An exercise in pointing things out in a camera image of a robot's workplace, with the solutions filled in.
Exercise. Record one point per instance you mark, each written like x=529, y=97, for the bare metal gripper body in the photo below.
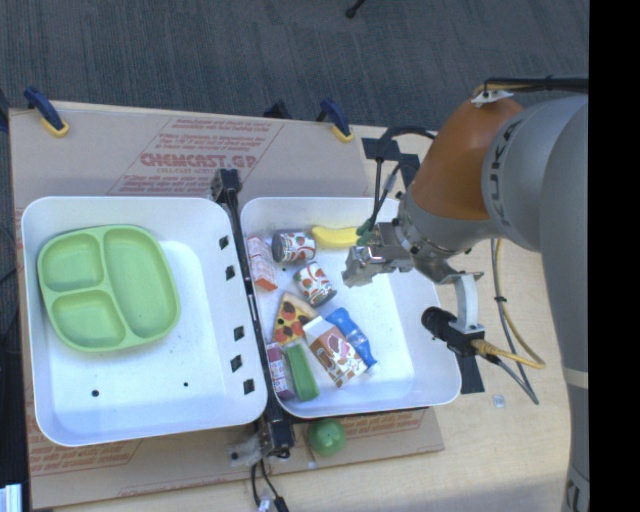
x=387, y=248

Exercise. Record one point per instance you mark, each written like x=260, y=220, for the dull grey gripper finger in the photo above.
x=353, y=278
x=352, y=260

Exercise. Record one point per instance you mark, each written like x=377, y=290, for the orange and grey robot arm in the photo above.
x=525, y=170

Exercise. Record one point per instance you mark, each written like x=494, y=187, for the yellow banana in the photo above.
x=334, y=236

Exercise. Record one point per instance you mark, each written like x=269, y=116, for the small can red fruit print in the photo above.
x=315, y=283
x=294, y=247

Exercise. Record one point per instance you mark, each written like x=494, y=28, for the blue bottle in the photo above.
x=356, y=335

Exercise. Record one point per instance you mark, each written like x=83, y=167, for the pizza slice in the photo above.
x=291, y=320

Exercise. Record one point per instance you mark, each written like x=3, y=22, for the brown and white milk carton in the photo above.
x=335, y=352

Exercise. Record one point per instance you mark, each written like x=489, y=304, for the white plastic tray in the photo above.
x=140, y=390
x=405, y=350

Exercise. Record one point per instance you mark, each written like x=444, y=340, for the orange and white carton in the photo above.
x=261, y=265

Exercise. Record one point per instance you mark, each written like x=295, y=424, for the green block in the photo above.
x=302, y=372

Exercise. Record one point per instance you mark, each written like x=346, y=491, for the thin black rod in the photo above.
x=245, y=280

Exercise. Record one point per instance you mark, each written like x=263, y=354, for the maroon and white packet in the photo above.
x=278, y=371

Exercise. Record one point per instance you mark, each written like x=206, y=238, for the green apple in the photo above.
x=326, y=437

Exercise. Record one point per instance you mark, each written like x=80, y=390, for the green divided plate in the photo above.
x=107, y=287

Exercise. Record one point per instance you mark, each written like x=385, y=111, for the brown cardboard board red print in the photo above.
x=100, y=150

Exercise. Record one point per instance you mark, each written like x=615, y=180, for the black cylinder on white bracket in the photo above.
x=450, y=325

